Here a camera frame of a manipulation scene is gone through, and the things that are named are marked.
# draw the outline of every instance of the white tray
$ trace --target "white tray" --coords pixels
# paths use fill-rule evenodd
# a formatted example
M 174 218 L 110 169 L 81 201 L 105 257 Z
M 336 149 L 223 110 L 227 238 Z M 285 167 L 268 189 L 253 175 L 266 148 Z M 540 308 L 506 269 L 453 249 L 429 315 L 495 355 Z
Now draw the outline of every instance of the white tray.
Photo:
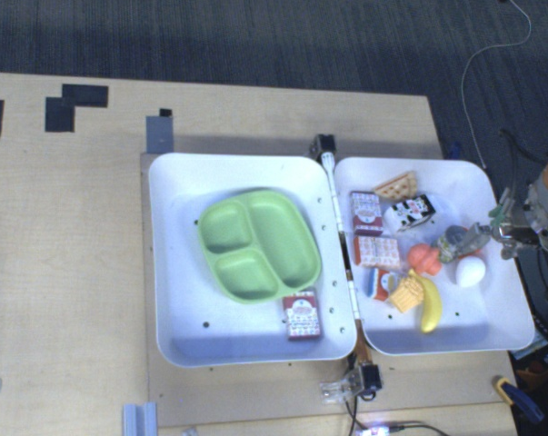
M 349 242 L 364 332 L 377 350 L 392 354 L 517 350 L 533 339 L 534 326 L 514 261 L 500 256 L 502 246 L 490 241 L 480 253 L 483 280 L 469 288 L 454 283 L 457 262 L 432 276 L 443 301 L 443 316 L 434 332 L 419 331 L 421 307 L 401 314 L 389 302 L 366 294 L 369 270 L 354 264 L 349 193 L 370 190 L 394 176 L 414 170 L 418 193 L 426 193 L 437 213 L 428 223 L 397 235 L 403 258 L 416 243 L 430 243 L 451 224 L 486 224 L 496 205 L 485 173 L 472 163 L 441 160 L 346 158 L 335 169 L 336 191 Z
M 485 174 L 465 162 L 348 158 L 335 180 L 350 253 L 348 194 L 370 190 L 388 178 L 415 170 L 419 190 L 433 199 L 435 223 L 404 233 L 406 250 L 428 242 L 449 224 L 488 221 L 494 208 Z M 213 366 L 248 362 L 336 360 L 354 347 L 356 331 L 344 273 L 331 195 L 323 168 L 303 157 L 165 154 L 150 167 L 154 241 L 157 342 L 174 365 Z M 309 225 L 323 267 L 314 288 L 323 329 L 320 339 L 287 340 L 282 302 L 234 302 L 213 280 L 198 242 L 195 220 L 209 205 L 232 195 L 269 188 L 288 196 Z M 354 265 L 364 331 L 389 354 L 512 350 L 533 337 L 533 321 L 514 262 L 500 257 L 495 242 L 483 250 L 487 274 L 472 288 L 451 282 L 453 266 L 433 278 L 443 298 L 443 318 L 431 334 L 419 331 L 420 308 L 405 315 L 366 297 L 368 271 Z

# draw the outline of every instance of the white wire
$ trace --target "white wire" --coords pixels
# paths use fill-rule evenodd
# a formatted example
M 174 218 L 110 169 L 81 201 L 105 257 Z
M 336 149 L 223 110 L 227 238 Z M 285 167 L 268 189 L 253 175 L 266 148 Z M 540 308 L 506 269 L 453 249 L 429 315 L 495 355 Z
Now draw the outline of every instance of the white wire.
M 485 161 L 483 160 L 483 156 L 482 156 L 482 152 L 480 151 L 480 147 L 477 143 L 477 139 L 475 138 L 475 131 L 473 130 L 473 124 L 472 124 L 472 119 L 470 118 L 470 115 L 467 113 L 467 106 L 465 105 L 465 93 L 464 93 L 464 84 L 465 84 L 465 75 L 467 74 L 467 70 L 468 68 L 470 67 L 470 64 L 472 63 L 472 60 L 479 54 L 482 54 L 483 52 L 487 51 L 487 50 L 490 50 L 491 48 L 505 48 L 505 47 L 516 47 L 517 45 L 522 45 L 522 44 L 525 44 L 526 42 L 528 42 L 528 39 L 530 38 L 530 34 L 532 33 L 532 21 L 530 21 L 530 16 L 527 15 L 524 10 L 518 6 L 514 0 L 509 0 L 510 3 L 512 5 L 514 5 L 514 7 L 524 15 L 524 17 L 526 18 L 526 21 L 528 21 L 528 34 L 526 35 L 526 37 L 521 40 L 520 42 L 514 42 L 512 44 L 494 44 L 494 45 L 488 45 L 484 48 L 481 48 L 480 50 L 478 50 L 477 52 L 475 52 L 472 56 L 470 56 L 469 60 L 467 60 L 467 64 L 465 65 L 465 69 L 463 70 L 463 75 L 462 75 L 462 84 L 461 84 L 461 95 L 462 95 L 462 103 L 463 103 L 463 112 L 465 113 L 465 118 L 467 118 L 467 123 L 469 124 L 470 126 L 470 132 L 472 133 L 472 140 L 473 140 L 473 145 L 475 145 L 475 151 L 477 152 L 477 155 L 480 159 L 480 162 L 482 163 L 482 168 L 485 170 L 487 167 L 485 165 Z

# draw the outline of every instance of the orange object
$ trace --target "orange object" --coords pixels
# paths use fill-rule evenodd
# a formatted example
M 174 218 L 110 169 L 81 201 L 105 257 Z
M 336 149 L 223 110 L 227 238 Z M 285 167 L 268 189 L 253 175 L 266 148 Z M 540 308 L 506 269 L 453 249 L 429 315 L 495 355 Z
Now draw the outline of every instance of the orange object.
M 435 276 L 441 270 L 439 249 L 426 243 L 418 243 L 409 250 L 407 262 L 417 273 L 428 273 Z

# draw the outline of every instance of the blue plastic piece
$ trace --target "blue plastic piece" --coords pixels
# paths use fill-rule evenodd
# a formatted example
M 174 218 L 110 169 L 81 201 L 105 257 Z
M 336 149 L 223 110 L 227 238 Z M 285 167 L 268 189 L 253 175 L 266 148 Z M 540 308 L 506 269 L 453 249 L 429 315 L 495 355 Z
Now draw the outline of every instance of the blue plastic piece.
M 540 407 L 524 391 L 512 386 L 509 382 L 502 384 L 502 389 L 513 400 L 514 405 L 517 405 L 524 412 L 530 423 L 538 424 L 544 420 L 543 411 L 540 410 Z

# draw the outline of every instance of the wooden table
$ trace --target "wooden table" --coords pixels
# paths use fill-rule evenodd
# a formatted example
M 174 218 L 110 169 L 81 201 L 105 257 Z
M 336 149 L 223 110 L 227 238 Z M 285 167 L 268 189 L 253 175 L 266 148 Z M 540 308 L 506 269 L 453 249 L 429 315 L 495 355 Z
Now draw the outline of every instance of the wooden table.
M 76 107 L 72 134 L 46 133 L 45 98 L 61 96 L 62 84 L 107 85 L 109 103 Z M 146 346 L 146 116 L 172 109 L 183 151 L 305 154 L 324 133 L 342 156 L 441 156 L 429 104 L 417 96 L 0 74 L 0 100 L 0 435 L 120 434 L 125 403 L 158 401 L 149 380 L 166 375 L 149 374 Z M 513 380 L 506 352 L 374 359 L 384 389 L 361 406 L 361 421 L 516 434 L 492 386 L 497 375 Z M 159 432 L 179 435 L 195 423 L 201 436 L 346 434 L 344 407 L 313 398 L 313 386 L 341 366 L 175 369 L 167 382 L 194 394 L 195 412 Z M 231 399 L 212 397 L 215 384 Z M 260 384 L 271 389 L 267 405 L 248 399 Z M 288 389 L 304 404 L 288 407 Z M 166 409 L 159 404 L 161 423 L 171 421 Z M 226 422 L 245 414 L 253 421 Z

